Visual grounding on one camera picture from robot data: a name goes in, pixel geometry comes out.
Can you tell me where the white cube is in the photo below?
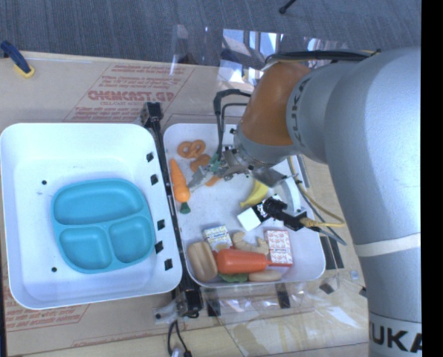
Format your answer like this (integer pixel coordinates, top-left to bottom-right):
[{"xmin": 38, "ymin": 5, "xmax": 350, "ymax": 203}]
[{"xmin": 236, "ymin": 206, "xmax": 263, "ymax": 233}]

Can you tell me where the green lettuce leaf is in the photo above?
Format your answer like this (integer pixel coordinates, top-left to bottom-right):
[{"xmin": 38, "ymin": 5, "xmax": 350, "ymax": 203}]
[{"xmin": 218, "ymin": 271, "xmax": 250, "ymax": 284}]

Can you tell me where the tan croissant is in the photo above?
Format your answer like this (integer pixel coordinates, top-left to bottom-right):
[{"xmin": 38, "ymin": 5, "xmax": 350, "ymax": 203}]
[{"xmin": 231, "ymin": 231, "xmax": 271, "ymax": 257}]

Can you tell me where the red and white carton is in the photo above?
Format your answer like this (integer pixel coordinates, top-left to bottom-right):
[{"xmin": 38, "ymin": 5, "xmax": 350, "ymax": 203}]
[{"xmin": 262, "ymin": 229, "xmax": 294, "ymax": 268}]

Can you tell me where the tan biscuit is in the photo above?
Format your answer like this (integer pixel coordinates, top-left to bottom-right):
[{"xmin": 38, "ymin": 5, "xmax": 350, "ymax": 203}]
[{"xmin": 248, "ymin": 268, "xmax": 283, "ymax": 283}]

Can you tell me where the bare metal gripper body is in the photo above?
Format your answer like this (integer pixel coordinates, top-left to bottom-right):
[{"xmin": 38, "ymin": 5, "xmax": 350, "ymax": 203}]
[{"xmin": 216, "ymin": 147, "xmax": 288, "ymax": 188}]

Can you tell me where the thin black rod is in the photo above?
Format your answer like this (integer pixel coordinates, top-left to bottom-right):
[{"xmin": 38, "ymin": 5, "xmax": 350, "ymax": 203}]
[{"xmin": 149, "ymin": 119, "xmax": 193, "ymax": 293}]

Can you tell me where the yellow banana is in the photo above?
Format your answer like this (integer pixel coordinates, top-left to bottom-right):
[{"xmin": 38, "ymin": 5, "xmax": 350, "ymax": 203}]
[{"xmin": 239, "ymin": 179, "xmax": 271, "ymax": 210}]

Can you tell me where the orange pretzel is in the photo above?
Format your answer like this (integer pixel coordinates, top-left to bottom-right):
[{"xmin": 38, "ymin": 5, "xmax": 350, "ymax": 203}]
[
  {"xmin": 177, "ymin": 139, "xmax": 207, "ymax": 161},
  {"xmin": 189, "ymin": 153, "xmax": 213, "ymax": 174}
]

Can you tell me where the orange carrot with green top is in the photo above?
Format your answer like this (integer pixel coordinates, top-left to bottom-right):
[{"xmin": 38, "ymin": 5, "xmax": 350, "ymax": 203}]
[{"xmin": 169, "ymin": 158, "xmax": 192, "ymax": 215}]

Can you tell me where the brown cardboard board red print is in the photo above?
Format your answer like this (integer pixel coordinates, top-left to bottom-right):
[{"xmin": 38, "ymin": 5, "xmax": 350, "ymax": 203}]
[{"xmin": 0, "ymin": 50, "xmax": 369, "ymax": 357}]

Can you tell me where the black block with thin wires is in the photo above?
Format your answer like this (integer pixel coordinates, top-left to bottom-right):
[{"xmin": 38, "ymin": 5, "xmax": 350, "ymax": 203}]
[
  {"xmin": 140, "ymin": 101, "xmax": 165, "ymax": 128},
  {"xmin": 174, "ymin": 286, "xmax": 204, "ymax": 318}
]

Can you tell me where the white plastic tray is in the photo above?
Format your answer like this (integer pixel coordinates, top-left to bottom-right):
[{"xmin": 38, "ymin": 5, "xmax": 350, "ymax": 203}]
[
  {"xmin": 163, "ymin": 123, "xmax": 327, "ymax": 289},
  {"xmin": 0, "ymin": 122, "xmax": 184, "ymax": 311}
]

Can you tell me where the black cylinder on white bracket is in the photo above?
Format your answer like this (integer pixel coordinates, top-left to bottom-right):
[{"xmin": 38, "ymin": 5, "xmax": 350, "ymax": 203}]
[{"xmin": 256, "ymin": 178, "xmax": 308, "ymax": 232}]

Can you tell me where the blue divided plate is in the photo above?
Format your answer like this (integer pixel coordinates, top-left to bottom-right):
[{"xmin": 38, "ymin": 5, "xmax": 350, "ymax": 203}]
[{"xmin": 50, "ymin": 178, "xmax": 157, "ymax": 275}]

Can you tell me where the tan bread roll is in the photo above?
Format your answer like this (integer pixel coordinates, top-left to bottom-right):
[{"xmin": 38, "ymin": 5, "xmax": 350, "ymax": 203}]
[{"xmin": 187, "ymin": 240, "xmax": 219, "ymax": 283}]

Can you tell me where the yellow and white carton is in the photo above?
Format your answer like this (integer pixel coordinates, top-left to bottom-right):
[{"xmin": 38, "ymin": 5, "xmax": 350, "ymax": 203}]
[{"xmin": 201, "ymin": 225, "xmax": 233, "ymax": 253}]

